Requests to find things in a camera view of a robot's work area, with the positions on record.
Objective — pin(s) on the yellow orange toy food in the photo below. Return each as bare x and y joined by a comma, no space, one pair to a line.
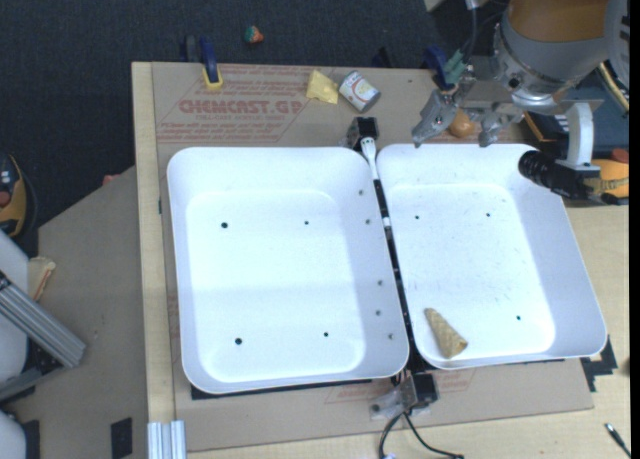
614,177

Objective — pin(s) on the yellow cheese wedge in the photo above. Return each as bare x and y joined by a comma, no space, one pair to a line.
321,88

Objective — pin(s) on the orange round toy food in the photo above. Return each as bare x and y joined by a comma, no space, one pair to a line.
462,126

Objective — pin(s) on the small white can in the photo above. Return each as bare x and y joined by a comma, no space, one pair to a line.
357,91

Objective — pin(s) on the white plastic tray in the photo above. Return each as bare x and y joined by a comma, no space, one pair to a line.
280,267
480,257

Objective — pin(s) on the brown cardboard board red print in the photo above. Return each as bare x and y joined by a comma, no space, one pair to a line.
260,112

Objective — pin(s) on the tan toy sandwich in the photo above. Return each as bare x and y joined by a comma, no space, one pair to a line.
41,274

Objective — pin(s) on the thin black and white rod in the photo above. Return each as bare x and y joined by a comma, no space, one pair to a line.
387,219

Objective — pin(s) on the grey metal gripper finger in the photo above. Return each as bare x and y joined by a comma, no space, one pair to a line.
434,117
491,127

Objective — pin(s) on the black cylinder on white bracket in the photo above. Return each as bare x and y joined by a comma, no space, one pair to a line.
545,172

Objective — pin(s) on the tan ice cream cone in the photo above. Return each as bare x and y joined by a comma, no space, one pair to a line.
445,334

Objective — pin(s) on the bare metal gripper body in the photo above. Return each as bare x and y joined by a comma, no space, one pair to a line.
492,94

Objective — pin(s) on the green and orange toy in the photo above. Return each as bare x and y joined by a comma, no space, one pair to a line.
253,34

